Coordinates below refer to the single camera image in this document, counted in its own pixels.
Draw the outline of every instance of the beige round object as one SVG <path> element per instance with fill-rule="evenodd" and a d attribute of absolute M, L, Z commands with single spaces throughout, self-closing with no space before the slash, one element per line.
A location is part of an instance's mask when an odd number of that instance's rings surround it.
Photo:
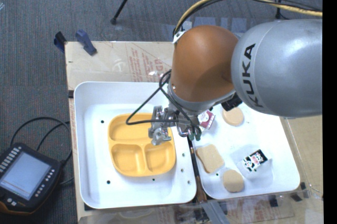
<path fill-rule="evenodd" d="M 244 119 L 243 112 L 239 107 L 235 107 L 230 111 L 224 109 L 222 111 L 222 117 L 226 123 L 234 126 L 241 125 Z"/>
<path fill-rule="evenodd" d="M 242 175 L 235 170 L 225 171 L 222 180 L 223 185 L 229 192 L 239 192 L 244 187 Z"/>

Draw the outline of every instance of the beige square object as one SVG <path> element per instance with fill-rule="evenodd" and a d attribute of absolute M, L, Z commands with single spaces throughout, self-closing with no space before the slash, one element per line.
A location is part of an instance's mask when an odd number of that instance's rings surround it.
<path fill-rule="evenodd" d="M 201 160 L 207 173 L 212 173 L 225 164 L 222 156 L 213 144 L 199 147 L 196 150 L 196 155 Z"/>

